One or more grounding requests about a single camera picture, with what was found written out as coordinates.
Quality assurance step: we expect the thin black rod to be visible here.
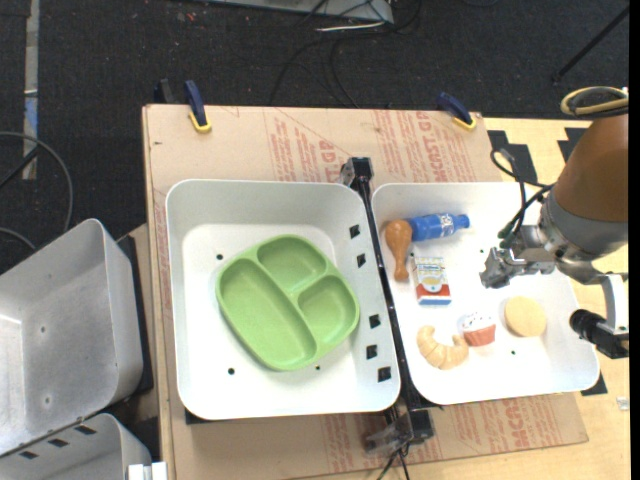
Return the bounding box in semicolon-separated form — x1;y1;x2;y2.
355;177;419;412

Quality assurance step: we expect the black block with thin wires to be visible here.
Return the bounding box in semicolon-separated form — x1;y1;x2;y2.
341;156;375;185
363;406;435;453

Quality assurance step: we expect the white and red carton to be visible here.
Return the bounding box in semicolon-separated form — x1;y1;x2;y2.
411;255;453;307

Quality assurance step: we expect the black cylinder on white bracket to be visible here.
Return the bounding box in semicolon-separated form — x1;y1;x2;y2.
568;272;630;360

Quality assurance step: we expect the round beige biscuit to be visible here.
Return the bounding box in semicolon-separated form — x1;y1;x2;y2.
503;295;548;339

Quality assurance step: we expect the brown toy chicken drumstick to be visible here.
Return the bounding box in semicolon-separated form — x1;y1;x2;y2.
383;219;415;284

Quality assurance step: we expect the pink toy cupcake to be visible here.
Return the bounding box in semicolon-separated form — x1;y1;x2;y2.
456;310;498;348

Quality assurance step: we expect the white plastic tray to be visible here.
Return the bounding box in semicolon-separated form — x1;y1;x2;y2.
164;178;403;422
0;217;147;458
0;412;154;480
371;181;602;407

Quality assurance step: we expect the blue bottle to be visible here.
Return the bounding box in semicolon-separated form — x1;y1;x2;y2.
406;212;472;243

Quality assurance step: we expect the tan toy croissant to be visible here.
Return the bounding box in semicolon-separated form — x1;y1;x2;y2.
416;324;471;371

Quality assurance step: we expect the brown cardboard board red print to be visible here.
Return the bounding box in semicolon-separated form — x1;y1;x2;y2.
141;103;590;480

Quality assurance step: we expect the green divided plate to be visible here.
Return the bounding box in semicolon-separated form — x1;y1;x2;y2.
214;234;362;373

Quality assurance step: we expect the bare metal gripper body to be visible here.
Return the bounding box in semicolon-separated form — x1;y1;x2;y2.
514;225;601;285

